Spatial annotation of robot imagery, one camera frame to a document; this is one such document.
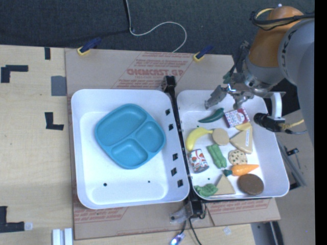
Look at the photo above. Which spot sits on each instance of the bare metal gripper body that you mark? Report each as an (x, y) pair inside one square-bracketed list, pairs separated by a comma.
[(245, 87)]

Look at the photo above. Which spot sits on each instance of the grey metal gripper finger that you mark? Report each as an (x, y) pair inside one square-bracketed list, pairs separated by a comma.
[(240, 101), (215, 97)]

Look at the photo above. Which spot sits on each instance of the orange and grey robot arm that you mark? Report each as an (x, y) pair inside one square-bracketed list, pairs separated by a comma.
[(293, 50)]

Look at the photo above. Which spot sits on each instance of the red and white carton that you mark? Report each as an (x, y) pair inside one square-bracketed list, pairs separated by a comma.
[(236, 117)]

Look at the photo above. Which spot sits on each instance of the green chili pepper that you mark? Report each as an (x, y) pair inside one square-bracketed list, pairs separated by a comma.
[(213, 116)]

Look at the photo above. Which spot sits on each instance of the small yellow cheese wedge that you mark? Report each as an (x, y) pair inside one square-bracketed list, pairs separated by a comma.
[(244, 126)]

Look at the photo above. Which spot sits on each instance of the tan round biscuit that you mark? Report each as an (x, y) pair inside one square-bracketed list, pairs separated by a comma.
[(220, 136)]

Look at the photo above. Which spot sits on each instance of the tan triangular sandwich slice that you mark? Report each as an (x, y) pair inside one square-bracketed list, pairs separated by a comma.
[(244, 142)]

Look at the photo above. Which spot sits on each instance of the yellow banana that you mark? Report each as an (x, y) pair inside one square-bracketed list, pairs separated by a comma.
[(194, 136)]

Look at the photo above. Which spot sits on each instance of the thin black rod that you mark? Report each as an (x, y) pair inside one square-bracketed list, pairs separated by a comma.
[(178, 126)]

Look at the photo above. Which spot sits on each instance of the chocolate chip cookie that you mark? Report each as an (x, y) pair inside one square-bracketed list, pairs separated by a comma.
[(237, 157)]

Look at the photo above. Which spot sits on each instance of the green asparagus bunch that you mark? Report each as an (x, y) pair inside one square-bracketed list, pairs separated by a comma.
[(216, 156)]

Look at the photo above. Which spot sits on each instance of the white plastic tray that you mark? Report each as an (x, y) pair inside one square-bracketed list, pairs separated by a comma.
[(122, 185), (268, 157)]

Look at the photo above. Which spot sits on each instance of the white can with red print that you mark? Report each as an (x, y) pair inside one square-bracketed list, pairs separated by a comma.
[(198, 161)]

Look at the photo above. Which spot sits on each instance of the orange carrot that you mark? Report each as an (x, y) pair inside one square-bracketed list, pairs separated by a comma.
[(244, 169)]

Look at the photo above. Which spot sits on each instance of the brown round patty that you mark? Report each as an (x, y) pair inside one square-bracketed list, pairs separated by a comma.
[(251, 184)]

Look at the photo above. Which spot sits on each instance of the tan triangular wedge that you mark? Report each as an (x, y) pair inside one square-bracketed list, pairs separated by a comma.
[(225, 187)]

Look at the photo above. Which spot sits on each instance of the green lettuce leaf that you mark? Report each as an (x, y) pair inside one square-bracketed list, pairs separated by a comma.
[(206, 190)]

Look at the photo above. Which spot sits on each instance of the blue divided plate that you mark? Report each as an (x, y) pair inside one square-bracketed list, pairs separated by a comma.
[(127, 134)]

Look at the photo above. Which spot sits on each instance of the brown cardboard board, red print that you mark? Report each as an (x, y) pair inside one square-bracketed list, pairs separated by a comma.
[(102, 68)]

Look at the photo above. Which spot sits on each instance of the black cylinder on white bracket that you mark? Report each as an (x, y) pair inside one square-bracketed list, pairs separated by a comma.
[(268, 121)]

